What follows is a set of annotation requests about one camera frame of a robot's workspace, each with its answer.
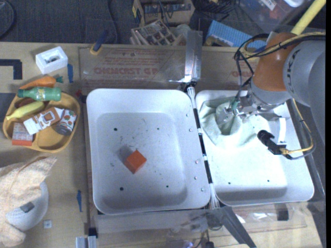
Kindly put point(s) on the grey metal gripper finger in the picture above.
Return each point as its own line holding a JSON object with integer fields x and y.
{"x": 223, "y": 115}

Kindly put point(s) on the pale green cloth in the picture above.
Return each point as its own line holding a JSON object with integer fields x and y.
{"x": 232, "y": 133}

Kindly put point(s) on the black cylinder on white bracket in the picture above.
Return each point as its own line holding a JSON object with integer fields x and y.
{"x": 266, "y": 138}

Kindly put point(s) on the orange and white packet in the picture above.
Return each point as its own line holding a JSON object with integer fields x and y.
{"x": 22, "y": 137}

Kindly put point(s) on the white foam box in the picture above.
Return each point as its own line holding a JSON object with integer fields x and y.
{"x": 51, "y": 61}

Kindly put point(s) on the white plastic tray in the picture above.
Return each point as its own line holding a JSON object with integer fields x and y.
{"x": 248, "y": 169}
{"x": 155, "y": 138}

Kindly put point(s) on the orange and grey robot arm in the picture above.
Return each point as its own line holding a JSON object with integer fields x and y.
{"x": 297, "y": 68}

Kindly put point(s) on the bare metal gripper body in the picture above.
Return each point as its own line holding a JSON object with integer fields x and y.
{"x": 247, "y": 106}

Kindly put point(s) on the orange cube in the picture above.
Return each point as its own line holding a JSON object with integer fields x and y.
{"x": 135, "y": 161}

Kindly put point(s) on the orange divided plate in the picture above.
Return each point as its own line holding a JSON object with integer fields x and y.
{"x": 49, "y": 141}

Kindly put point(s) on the pale yellow towel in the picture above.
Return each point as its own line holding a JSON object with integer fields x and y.
{"x": 18, "y": 174}

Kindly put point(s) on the brown cardboard board red print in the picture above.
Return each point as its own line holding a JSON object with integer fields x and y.
{"x": 134, "y": 68}

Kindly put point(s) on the brown sausage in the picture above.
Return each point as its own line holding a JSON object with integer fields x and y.
{"x": 26, "y": 102}

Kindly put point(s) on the small printed can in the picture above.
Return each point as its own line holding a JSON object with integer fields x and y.
{"x": 66, "y": 123}

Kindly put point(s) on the green bottle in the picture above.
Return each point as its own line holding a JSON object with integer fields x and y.
{"x": 41, "y": 94}

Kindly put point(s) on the yellow banana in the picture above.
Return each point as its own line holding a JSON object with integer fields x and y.
{"x": 26, "y": 110}

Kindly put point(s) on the white and orange carton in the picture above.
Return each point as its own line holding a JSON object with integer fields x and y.
{"x": 42, "y": 120}

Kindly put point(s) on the orange carrot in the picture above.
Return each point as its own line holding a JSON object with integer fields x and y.
{"x": 41, "y": 82}

